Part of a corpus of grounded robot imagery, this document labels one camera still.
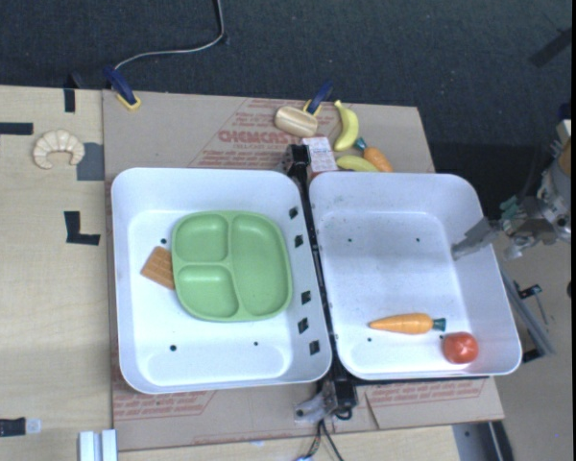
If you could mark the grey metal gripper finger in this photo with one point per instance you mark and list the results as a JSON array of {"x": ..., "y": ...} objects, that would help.
[
  {"x": 475, "y": 238},
  {"x": 514, "y": 250}
]

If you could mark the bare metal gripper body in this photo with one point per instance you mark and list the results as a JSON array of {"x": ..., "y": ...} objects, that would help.
[{"x": 537, "y": 224}]

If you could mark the white plastic tray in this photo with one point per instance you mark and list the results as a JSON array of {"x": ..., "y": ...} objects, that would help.
[
  {"x": 221, "y": 353},
  {"x": 393, "y": 276}
]

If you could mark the red tomato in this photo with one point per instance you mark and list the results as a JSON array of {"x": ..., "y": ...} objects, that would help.
[{"x": 461, "y": 348}]

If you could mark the large orange carrot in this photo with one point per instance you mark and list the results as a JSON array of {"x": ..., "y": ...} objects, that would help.
[{"x": 403, "y": 323}]

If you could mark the small orange carrot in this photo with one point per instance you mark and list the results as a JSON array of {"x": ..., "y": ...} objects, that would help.
[{"x": 378, "y": 159}]

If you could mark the yellow banana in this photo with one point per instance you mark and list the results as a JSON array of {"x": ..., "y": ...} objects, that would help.
[
  {"x": 348, "y": 130},
  {"x": 355, "y": 163}
]

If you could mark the thin black rod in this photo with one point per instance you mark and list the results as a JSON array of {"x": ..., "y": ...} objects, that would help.
[{"x": 317, "y": 267}]

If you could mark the white carton with red print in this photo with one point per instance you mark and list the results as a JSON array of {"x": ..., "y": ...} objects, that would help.
[{"x": 320, "y": 154}]

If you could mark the beige bread roll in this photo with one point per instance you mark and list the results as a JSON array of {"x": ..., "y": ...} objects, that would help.
[{"x": 295, "y": 120}]

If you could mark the green divided plate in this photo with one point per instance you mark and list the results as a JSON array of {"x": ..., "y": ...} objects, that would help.
[{"x": 232, "y": 267}]

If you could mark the brown cardboard board red print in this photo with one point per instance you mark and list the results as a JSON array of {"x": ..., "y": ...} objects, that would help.
[{"x": 182, "y": 132}]

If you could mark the orange waffle biscuit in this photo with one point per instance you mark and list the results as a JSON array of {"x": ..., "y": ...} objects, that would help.
[{"x": 157, "y": 267}]

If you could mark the beige croissant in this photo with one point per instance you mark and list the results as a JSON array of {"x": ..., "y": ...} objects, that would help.
[{"x": 57, "y": 143}]

